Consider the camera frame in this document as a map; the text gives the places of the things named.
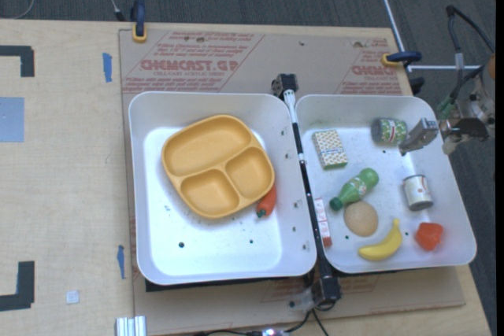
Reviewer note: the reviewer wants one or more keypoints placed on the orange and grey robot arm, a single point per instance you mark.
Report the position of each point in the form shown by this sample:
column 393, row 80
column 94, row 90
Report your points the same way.
column 491, row 66

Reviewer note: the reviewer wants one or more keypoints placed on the tan round bread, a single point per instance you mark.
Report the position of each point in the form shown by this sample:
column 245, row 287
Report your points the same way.
column 360, row 218

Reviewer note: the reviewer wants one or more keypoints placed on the green can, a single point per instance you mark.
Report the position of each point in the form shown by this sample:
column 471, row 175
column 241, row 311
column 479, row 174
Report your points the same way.
column 390, row 131

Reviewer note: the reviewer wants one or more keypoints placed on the white plastic tray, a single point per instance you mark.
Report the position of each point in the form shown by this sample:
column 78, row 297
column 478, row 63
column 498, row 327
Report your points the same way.
column 393, row 165
column 220, row 248

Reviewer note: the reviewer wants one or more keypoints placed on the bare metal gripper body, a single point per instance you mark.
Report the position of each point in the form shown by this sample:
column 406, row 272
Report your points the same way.
column 472, row 126

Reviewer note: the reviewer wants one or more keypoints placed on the orange divided plate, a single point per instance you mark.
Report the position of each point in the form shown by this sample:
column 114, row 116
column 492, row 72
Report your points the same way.
column 208, row 153

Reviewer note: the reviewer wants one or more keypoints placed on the white can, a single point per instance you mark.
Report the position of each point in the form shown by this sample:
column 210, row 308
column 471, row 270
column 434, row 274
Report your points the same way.
column 417, row 193

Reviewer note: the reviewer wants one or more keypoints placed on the yellow and green patterned carton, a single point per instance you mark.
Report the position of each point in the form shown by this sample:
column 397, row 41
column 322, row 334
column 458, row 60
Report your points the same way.
column 330, row 148

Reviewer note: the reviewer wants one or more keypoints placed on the thin black and white rod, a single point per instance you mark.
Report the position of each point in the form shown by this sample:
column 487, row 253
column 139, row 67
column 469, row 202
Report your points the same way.
column 302, row 165

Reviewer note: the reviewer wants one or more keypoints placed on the green bottle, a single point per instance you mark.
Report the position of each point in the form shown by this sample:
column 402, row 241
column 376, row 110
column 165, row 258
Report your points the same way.
column 356, row 187

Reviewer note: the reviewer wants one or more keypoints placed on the yellow banana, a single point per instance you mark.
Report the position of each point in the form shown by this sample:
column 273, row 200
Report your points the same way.
column 388, row 246

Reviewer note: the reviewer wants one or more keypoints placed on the orange pepper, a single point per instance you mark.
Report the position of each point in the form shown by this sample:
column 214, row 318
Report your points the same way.
column 429, row 236

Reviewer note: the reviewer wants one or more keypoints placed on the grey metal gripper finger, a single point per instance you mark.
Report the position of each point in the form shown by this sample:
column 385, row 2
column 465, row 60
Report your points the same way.
column 418, row 136
column 450, row 147

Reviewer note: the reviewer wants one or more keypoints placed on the brown cardboard board red print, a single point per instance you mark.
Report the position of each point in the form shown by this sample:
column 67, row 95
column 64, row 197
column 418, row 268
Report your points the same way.
column 252, row 59

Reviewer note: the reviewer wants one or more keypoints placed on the orange carrot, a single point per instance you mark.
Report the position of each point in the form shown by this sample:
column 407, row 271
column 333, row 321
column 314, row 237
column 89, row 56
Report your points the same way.
column 267, row 202

